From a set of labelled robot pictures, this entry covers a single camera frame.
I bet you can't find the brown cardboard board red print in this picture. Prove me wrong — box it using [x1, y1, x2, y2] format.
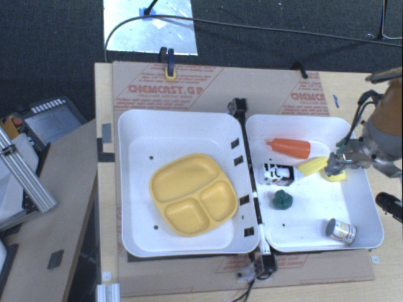
[112, 61, 376, 298]

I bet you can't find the green broccoli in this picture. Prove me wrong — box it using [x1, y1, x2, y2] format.
[271, 189, 294, 211]

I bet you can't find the yellow divided plate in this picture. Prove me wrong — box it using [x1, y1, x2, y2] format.
[149, 153, 239, 237]

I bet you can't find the white plastic tray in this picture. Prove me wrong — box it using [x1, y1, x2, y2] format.
[118, 109, 261, 258]
[245, 114, 385, 254]

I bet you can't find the small white and gold can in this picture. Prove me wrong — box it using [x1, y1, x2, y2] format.
[325, 218, 358, 245]

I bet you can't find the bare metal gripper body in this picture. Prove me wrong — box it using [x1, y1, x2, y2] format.
[342, 138, 403, 178]

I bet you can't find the black and white bottle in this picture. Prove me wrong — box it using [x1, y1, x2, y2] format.
[262, 163, 305, 187]

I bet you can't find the yellow oblong toy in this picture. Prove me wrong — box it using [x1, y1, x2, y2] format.
[297, 156, 330, 177]

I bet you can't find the orange bottle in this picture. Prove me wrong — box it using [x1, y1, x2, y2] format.
[266, 138, 312, 160]

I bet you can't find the thin black and white rod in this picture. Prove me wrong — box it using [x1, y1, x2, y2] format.
[238, 111, 269, 254]

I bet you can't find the yellow round toy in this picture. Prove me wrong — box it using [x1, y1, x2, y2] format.
[321, 167, 348, 183]

